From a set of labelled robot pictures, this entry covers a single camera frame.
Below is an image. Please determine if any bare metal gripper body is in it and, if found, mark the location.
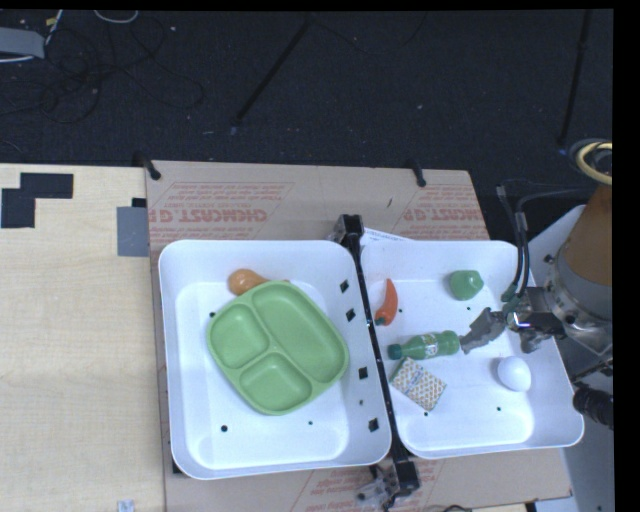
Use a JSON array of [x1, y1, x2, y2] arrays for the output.
[[506, 286, 613, 352]]

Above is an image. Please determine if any white toy egg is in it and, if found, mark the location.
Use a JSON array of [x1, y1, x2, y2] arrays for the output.
[[496, 355, 533, 393]]

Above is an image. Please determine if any green toy pepper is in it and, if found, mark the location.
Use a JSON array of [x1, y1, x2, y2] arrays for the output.
[[447, 269, 485, 302]]

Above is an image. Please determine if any green plastic bottle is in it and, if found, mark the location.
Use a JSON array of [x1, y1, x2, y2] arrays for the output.
[[386, 329, 462, 362]]

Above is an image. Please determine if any white orange patterned packet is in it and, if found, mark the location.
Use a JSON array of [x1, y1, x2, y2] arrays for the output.
[[388, 356, 448, 413]]

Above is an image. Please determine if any white plastic tray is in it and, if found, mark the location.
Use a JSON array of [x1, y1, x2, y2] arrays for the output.
[[359, 238, 586, 461], [157, 238, 393, 482]]

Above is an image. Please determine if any orange toy carrot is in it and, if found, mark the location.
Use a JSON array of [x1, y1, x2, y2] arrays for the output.
[[373, 277, 400, 327]]

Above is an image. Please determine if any thin black rod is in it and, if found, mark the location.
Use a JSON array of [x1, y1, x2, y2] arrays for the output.
[[348, 232, 407, 467]]

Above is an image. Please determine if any white paper sheet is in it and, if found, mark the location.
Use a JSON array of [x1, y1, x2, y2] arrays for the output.
[[362, 227, 417, 244]]

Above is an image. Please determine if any green divided plate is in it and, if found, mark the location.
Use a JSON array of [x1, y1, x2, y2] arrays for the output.
[[205, 279, 351, 417]]

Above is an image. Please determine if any brown cardboard board red print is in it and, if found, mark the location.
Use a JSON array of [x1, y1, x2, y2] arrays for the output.
[[144, 159, 574, 512]]

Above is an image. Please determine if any orange toy pear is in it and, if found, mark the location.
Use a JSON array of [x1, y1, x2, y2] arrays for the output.
[[226, 268, 291, 297]]

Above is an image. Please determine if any black cylinder on white bracket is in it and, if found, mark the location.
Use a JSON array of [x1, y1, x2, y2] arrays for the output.
[[571, 382, 613, 431]]

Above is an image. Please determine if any black block with thin wires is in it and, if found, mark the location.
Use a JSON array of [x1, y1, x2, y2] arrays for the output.
[[390, 457, 422, 502], [332, 213, 366, 246]]

